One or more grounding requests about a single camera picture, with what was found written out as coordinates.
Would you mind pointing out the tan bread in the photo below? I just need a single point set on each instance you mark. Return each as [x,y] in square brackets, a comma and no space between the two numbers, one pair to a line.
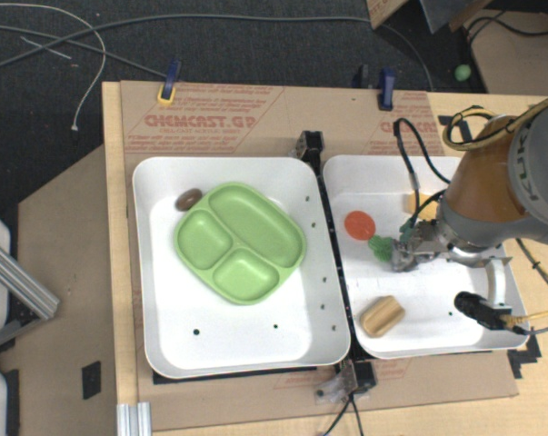
[381,317]

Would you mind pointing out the green divided plate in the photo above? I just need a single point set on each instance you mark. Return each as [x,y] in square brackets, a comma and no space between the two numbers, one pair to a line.
[251,230]

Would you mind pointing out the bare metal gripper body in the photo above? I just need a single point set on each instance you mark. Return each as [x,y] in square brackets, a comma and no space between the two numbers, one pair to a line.
[437,243]

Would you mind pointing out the green broccoli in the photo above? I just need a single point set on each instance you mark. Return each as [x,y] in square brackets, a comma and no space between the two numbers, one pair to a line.
[379,245]

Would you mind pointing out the yellow wedge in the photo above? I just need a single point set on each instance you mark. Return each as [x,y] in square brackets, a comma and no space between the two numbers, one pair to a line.
[414,202]

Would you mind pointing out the orange round slice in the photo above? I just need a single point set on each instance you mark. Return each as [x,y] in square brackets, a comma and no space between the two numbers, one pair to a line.
[360,224]

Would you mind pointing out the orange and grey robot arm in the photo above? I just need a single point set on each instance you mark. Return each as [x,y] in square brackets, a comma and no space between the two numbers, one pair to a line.
[487,184]

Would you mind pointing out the brown doughnut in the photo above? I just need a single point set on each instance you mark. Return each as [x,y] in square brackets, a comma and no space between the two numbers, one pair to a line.
[182,203]

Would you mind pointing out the brown cardboard board, red print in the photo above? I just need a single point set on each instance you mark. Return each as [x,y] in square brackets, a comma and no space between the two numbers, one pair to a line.
[264,121]

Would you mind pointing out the white plastic tray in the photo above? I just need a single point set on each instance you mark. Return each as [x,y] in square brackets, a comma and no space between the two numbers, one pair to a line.
[237,334]
[432,298]

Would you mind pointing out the thin black rod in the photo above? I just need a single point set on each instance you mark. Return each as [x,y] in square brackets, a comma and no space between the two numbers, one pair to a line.
[339,261]

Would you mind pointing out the green ball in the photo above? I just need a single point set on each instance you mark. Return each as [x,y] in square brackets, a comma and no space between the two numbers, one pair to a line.
[462,72]

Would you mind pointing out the black cylinder on white bracket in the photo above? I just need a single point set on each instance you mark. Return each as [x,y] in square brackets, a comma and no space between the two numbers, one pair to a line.
[478,307]

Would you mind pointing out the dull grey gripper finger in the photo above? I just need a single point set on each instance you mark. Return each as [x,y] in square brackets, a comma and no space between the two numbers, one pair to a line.
[405,264]
[401,247]

